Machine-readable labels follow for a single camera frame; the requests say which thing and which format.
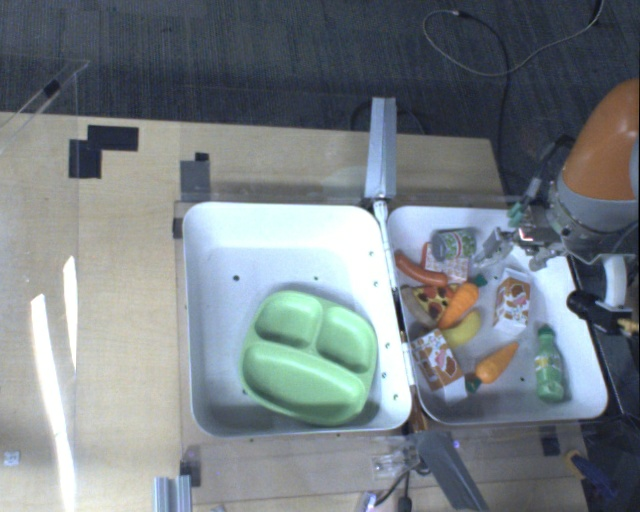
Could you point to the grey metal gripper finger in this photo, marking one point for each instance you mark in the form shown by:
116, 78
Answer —
544, 257
495, 245

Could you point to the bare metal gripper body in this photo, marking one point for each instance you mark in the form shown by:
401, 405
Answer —
542, 232

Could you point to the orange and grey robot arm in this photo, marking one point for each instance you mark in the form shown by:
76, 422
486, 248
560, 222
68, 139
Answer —
602, 150

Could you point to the green and white can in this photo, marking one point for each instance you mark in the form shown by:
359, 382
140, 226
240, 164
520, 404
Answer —
457, 242

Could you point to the white plastic tray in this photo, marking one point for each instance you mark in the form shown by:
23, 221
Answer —
300, 250
560, 300

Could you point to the red and white carton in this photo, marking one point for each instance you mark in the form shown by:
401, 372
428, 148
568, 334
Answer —
456, 269

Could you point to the orange and white carton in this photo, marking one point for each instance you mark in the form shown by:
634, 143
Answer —
437, 360
512, 300

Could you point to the orange carrot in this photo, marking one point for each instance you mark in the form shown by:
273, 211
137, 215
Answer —
495, 365
460, 302

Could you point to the red sausage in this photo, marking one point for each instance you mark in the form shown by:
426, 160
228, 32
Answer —
417, 271

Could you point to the yellow banana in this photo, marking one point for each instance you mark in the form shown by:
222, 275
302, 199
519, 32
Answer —
467, 330

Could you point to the pizza slice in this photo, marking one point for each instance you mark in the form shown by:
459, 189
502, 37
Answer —
425, 302

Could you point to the green plastic bottle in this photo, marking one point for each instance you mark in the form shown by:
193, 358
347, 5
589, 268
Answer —
549, 367

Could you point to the green divided plate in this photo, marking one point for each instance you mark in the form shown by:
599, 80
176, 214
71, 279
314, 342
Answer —
305, 370

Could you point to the pale wood board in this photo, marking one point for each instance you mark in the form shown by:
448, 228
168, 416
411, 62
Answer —
280, 165

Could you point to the black cylinder on white bracket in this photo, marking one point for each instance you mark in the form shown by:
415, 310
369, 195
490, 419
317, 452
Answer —
595, 305

